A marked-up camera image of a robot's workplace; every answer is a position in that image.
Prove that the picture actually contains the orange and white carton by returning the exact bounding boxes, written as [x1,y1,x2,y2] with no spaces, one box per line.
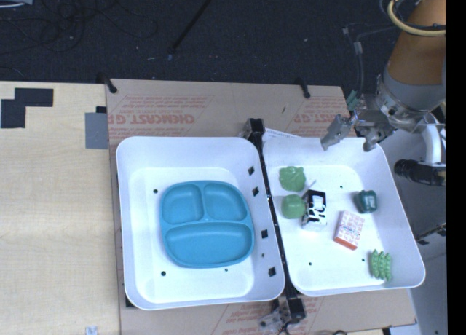
[333,210,366,251]

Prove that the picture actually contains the light green apple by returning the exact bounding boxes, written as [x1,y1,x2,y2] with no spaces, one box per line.
[280,194,306,220]

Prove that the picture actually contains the white plastic tray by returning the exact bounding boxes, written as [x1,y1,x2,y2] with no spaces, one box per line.
[261,135,426,298]
[115,135,286,311]

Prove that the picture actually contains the green pea pods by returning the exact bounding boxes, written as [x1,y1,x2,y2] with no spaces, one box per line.
[369,248,393,283]

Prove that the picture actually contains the brown cardboard board red print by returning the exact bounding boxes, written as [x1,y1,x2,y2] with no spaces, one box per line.
[104,78,418,335]

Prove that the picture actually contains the black and white carton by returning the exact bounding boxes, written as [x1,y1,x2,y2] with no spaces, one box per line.
[300,189,328,232]

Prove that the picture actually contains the blue divided plate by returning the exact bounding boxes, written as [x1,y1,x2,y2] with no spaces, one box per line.
[159,180,255,269]

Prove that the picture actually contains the dark green bell pepper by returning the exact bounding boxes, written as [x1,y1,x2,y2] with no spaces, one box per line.
[353,189,378,215]

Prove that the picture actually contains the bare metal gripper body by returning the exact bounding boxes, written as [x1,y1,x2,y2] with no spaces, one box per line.
[351,93,427,138]

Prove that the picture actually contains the light green lettuce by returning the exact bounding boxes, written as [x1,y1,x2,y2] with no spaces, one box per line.
[278,165,306,193]

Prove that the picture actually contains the thin black rod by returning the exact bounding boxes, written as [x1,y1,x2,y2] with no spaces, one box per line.
[252,130,300,302]

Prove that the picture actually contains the black cylinder on white bracket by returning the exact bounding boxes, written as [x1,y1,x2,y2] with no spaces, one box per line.
[394,114,447,187]

